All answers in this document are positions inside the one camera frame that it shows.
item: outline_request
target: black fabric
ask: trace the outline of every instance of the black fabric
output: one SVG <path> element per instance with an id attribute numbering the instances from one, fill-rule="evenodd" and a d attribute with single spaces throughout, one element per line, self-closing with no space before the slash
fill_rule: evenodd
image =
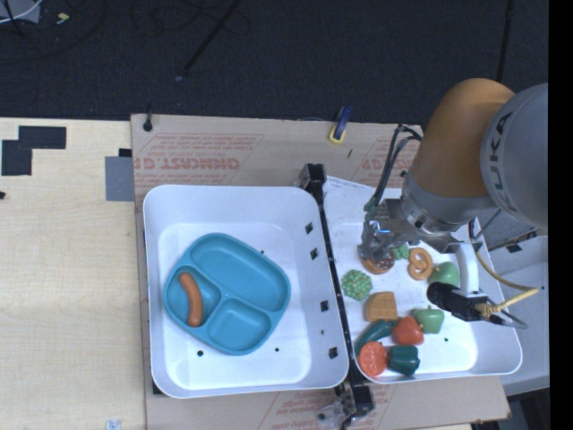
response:
<path id="1" fill-rule="evenodd" d="M 153 113 L 424 125 L 471 77 L 548 81 L 549 0 L 45 0 L 0 24 L 0 116 Z M 64 22 L 58 15 L 69 16 Z"/>

